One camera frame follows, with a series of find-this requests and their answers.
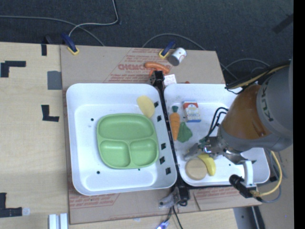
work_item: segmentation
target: round beige object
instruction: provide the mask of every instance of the round beige object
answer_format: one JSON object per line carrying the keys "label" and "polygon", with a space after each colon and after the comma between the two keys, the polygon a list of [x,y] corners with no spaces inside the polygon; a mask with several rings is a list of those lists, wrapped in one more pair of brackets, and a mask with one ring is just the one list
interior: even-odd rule
{"label": "round beige object", "polygon": [[200,159],[191,159],[185,165],[185,172],[190,179],[201,180],[207,174],[207,168]]}

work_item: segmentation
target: white tray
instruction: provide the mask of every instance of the white tray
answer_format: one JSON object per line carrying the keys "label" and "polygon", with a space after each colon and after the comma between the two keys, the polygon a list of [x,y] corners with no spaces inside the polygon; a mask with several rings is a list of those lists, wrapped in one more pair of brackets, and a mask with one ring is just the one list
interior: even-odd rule
{"label": "white tray", "polygon": [[[96,138],[98,120],[108,114],[142,114],[137,98],[148,96],[158,106],[151,120],[159,157],[141,169],[113,169],[99,154]],[[158,91],[148,84],[79,83],[67,90],[72,180],[78,192],[100,195],[171,187],[177,172]]]}
{"label": "white tray", "polygon": [[[223,156],[215,159],[216,174],[214,176],[207,174],[205,178],[198,181],[190,179],[185,172],[186,162],[183,159],[183,155],[187,149],[207,135],[216,109],[218,107],[229,108],[236,97],[234,93],[227,91],[224,87],[224,84],[172,84],[167,86],[164,91],[168,115],[173,112],[173,105],[178,106],[181,121],[183,121],[184,116],[183,101],[196,101],[199,105],[201,122],[186,123],[192,131],[193,136],[184,143],[179,141],[174,142],[181,177],[186,183],[194,187],[230,185],[229,177],[232,174],[242,177],[245,175],[243,165],[235,165]],[[211,136],[216,136],[216,134],[217,128]],[[242,155],[249,160],[256,160],[253,164],[254,183],[266,182],[270,176],[270,170],[264,150],[262,148],[252,148],[249,151],[243,152]]]}

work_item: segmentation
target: orange sausage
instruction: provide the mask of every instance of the orange sausage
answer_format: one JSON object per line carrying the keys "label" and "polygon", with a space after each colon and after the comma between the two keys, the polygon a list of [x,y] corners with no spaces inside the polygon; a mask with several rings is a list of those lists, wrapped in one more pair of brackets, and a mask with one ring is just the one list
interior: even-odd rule
{"label": "orange sausage", "polygon": [[165,65],[160,64],[160,63],[156,63],[156,62],[146,62],[144,64],[144,67],[148,68],[148,69],[153,68],[153,69],[156,69],[158,71],[163,71],[164,74],[167,74],[170,71],[170,69],[167,68]]}

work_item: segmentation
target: light wood surface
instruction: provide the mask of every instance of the light wood surface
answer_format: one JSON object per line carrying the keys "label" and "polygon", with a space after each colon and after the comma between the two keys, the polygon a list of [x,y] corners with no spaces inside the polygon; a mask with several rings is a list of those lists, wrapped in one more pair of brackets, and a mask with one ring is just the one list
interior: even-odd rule
{"label": "light wood surface", "polygon": [[[48,45],[47,56],[38,44],[0,42],[0,62],[26,61],[0,78],[0,192],[7,193],[7,208],[30,208],[30,215],[0,218],[0,228],[48,228],[49,214],[68,213],[65,138],[61,90],[48,90],[47,72],[61,71],[60,47]],[[42,121],[41,105],[59,122]],[[236,229],[233,209],[183,213],[184,229]],[[156,228],[164,216],[106,221],[78,228]],[[174,215],[169,229],[179,228]]]}

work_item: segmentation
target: small box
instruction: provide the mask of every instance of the small box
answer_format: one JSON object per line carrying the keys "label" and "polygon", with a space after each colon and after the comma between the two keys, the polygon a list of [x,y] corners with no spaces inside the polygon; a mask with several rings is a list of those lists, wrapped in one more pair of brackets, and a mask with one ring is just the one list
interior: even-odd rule
{"label": "small box", "polygon": [[183,110],[186,122],[200,122],[198,103],[195,101],[183,102]]}

